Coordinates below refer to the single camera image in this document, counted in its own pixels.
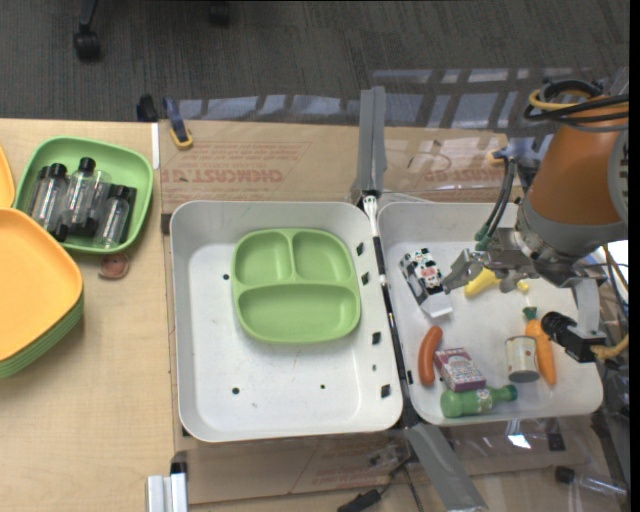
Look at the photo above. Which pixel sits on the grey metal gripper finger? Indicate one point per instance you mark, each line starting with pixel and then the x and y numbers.
pixel 462 267
pixel 510 282

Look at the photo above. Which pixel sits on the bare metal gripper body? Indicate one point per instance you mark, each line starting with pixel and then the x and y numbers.
pixel 515 257

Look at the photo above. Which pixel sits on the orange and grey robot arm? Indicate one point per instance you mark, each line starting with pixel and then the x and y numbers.
pixel 570 175

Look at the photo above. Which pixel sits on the yellow banana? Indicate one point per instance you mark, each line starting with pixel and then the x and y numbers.
pixel 479 285

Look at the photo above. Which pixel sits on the cow print milk carton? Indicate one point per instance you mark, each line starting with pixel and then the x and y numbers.
pixel 425 275

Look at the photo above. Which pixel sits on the white plastic tray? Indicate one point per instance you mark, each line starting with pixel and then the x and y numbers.
pixel 280 390
pixel 480 320

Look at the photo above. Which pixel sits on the orange carrot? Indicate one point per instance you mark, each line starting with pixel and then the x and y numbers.
pixel 544 350

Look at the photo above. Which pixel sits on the small white can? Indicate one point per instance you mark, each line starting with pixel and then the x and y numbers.
pixel 521 357

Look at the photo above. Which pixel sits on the orange sausage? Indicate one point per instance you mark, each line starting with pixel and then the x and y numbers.
pixel 429 355

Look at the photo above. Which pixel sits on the pink carton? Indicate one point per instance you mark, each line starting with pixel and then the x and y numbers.
pixel 460 370

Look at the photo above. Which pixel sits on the green bottle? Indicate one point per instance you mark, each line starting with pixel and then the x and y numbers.
pixel 465 402

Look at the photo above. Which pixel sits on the green divided plate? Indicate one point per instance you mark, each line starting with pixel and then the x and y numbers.
pixel 295 310

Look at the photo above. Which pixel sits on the brown cardboard board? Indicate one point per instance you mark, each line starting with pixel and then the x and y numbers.
pixel 280 160

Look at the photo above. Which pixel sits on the green square plate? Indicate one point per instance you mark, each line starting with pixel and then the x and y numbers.
pixel 130 170

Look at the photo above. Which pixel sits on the clear plastic bottle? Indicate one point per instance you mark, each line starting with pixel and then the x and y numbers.
pixel 81 195
pixel 47 197
pixel 112 220

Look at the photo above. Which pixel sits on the yellow plate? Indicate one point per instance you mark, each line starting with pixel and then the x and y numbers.
pixel 4 180
pixel 30 280

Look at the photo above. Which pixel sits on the black chair wheel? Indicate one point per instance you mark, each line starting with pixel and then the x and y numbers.
pixel 86 42

